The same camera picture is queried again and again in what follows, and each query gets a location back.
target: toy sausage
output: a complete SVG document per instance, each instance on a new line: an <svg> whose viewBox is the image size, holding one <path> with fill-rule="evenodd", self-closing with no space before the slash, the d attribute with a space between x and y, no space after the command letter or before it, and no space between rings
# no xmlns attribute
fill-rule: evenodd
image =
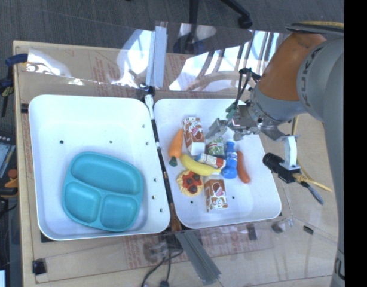
<svg viewBox="0 0 367 287"><path fill-rule="evenodd" d="M237 151L237 171L238 176L242 182L248 183L251 181L249 174L246 172L243 163L243 153L241 151Z"/></svg>

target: black clamp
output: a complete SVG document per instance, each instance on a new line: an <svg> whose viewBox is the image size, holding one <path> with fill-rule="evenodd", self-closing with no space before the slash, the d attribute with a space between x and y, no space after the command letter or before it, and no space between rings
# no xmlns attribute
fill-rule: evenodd
<svg viewBox="0 0 367 287"><path fill-rule="evenodd" d="M0 95L4 97L2 115L5 116L7 111L8 96L14 92L13 84L13 66L18 63L24 63L28 60L28 54L16 54L5 60L5 64L8 66L7 77L0 79Z"/></svg>
<svg viewBox="0 0 367 287"><path fill-rule="evenodd" d="M137 97L141 99L141 102L145 103L145 96L150 94L152 97L155 96L155 87L146 84L141 84L137 91Z"/></svg>

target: black cable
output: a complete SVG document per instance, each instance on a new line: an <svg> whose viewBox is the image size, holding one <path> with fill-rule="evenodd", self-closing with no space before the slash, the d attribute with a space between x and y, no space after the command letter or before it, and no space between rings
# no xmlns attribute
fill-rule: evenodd
<svg viewBox="0 0 367 287"><path fill-rule="evenodd" d="M172 266L172 259L169 259L169 264L167 265L167 274L166 274L166 282L169 280L170 268Z"/></svg>
<svg viewBox="0 0 367 287"><path fill-rule="evenodd" d="M4 216L4 214L8 213L9 211L13 210L16 207L16 204L11 207L8 208L8 200L5 198L0 197L0 202L4 203L4 208L3 210L0 211L0 219Z"/></svg>
<svg viewBox="0 0 367 287"><path fill-rule="evenodd" d="M310 193L314 196L314 198L318 201L319 204L321 205L324 204L324 201L322 197L320 196L320 194L314 188L312 188L309 183L301 181L300 184L303 187L306 187L310 191Z"/></svg>
<svg viewBox="0 0 367 287"><path fill-rule="evenodd" d="M143 281L142 281L142 284L141 284L141 287L144 287L146 281L148 280L149 276L153 274L154 271L156 271L162 264L164 264L166 261L169 262L169 264L171 263L171 260L174 258L174 257L177 257L178 255L182 254L184 252L184 250L182 249L179 253L177 253L176 255L171 255L169 254L169 257L168 258L165 258L163 257L162 261L159 262L151 271L149 271L145 277L143 278Z"/></svg>
<svg viewBox="0 0 367 287"><path fill-rule="evenodd" d="M236 101L234 102L234 108L237 108L238 105L238 101L241 99L242 94L244 93L244 90L246 89L246 86L248 84L248 82L251 80L251 77L253 76L253 72L251 70L251 68L243 68L241 70L239 70L239 83L238 83L238 92L237 92L237 98ZM246 80L244 81L243 87L242 87L242 78L243 75L247 74Z"/></svg>

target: blue plate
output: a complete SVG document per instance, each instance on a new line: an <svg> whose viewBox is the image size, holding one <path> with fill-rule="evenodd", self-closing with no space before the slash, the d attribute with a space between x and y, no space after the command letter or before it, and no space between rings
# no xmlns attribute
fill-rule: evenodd
<svg viewBox="0 0 367 287"><path fill-rule="evenodd" d="M107 231L128 230L137 219L143 177L134 165L108 155L83 152L71 161L62 204L76 222Z"/></svg>

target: blue spray bottle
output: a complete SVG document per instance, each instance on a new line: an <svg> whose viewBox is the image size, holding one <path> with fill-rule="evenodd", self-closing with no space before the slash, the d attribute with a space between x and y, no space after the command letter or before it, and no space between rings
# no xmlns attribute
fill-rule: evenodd
<svg viewBox="0 0 367 287"><path fill-rule="evenodd" d="M236 143L232 139L228 139L226 142L226 166L221 171L222 176L226 179L234 179L238 175L238 155L234 149L235 144Z"/></svg>

